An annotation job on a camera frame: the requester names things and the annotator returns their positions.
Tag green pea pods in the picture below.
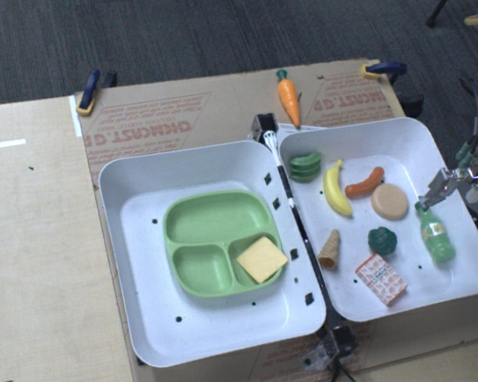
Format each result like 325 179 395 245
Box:
287 150 327 186

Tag yellow banana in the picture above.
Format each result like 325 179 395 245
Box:
319 158 355 221

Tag black block with thin wires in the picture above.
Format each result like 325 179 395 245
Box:
298 322 362 375
247 111 281 143

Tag green divided plate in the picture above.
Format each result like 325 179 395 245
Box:
158 182 290 304

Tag white plastic tray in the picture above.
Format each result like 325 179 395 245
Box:
276 105 478 331
95 130 333 374

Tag orange sausage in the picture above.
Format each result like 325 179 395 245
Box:
342 165 389 201

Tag brown cardboard board red print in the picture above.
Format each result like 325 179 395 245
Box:
74 35 478 382

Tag orange and white carton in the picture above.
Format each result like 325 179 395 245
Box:
352 248 412 312

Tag thin black and white rod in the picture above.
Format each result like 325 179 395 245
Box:
263 124 342 339

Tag beige round biscuit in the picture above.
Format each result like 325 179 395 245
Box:
367 180 412 225

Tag green broccoli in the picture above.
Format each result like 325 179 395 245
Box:
365 224 401 259

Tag orange carrot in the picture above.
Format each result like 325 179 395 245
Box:
274 66 305 132

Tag yellow cheese slice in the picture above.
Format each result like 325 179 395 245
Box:
232 231 292 288

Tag tan ice cream cone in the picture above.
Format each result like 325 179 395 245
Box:
313 228 347 272

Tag green plastic bottle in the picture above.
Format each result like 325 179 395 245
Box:
414 196 459 268

